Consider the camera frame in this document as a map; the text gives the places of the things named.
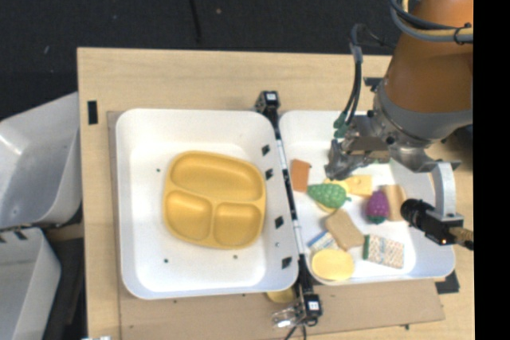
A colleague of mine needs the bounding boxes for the tan bread slice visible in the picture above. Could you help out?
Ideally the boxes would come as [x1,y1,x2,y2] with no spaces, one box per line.
[324,208,366,252]

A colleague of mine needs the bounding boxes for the blue and white packet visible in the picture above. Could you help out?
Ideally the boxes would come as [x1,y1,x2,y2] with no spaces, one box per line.
[308,230,340,254]

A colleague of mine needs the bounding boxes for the thin black and white rod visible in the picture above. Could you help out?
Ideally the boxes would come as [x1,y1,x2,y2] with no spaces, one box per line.
[269,107,312,300]

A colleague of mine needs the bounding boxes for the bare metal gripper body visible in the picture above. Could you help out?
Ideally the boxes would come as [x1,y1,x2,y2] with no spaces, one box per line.
[341,111,436,174]

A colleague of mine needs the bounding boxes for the yellow divided plate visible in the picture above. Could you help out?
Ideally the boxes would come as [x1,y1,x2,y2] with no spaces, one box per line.
[162,150,268,251]

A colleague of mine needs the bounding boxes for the yellow flat toy piece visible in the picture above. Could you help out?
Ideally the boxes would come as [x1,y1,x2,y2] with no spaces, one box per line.
[265,287,296,305]

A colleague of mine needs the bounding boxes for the yellow round biscuit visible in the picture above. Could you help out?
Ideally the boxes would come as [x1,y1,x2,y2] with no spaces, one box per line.
[311,248,356,282]

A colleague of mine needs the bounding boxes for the white packet with green edge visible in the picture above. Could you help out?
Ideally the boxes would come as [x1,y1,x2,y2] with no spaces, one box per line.
[361,233,406,270]

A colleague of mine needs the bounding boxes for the green grapes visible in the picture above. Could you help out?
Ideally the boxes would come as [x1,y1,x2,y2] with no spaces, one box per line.
[306,182,353,210]

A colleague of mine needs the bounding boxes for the black cylinder on white bracket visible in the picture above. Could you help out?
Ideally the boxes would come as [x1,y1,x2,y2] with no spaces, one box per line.
[399,161,465,247]

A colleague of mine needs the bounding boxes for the yellow cheese wedge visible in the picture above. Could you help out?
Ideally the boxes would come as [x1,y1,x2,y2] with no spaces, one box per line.
[343,174,375,198]

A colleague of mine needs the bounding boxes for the white plastic tray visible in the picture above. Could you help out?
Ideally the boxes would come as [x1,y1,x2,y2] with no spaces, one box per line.
[278,109,457,286]
[115,108,301,300]

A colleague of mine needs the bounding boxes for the orange toast slice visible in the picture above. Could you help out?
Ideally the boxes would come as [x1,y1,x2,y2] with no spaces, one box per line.
[289,158,313,194]

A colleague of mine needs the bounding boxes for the black block with thin wires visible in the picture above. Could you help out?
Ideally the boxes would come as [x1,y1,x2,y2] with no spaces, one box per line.
[254,90,282,113]
[296,292,323,326]

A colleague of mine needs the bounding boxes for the tan bread roll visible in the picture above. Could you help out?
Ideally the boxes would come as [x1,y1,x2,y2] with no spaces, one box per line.
[381,184,408,223]

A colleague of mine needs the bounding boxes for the purple grapes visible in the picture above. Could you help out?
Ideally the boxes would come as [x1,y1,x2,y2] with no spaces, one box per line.
[365,189,390,225]

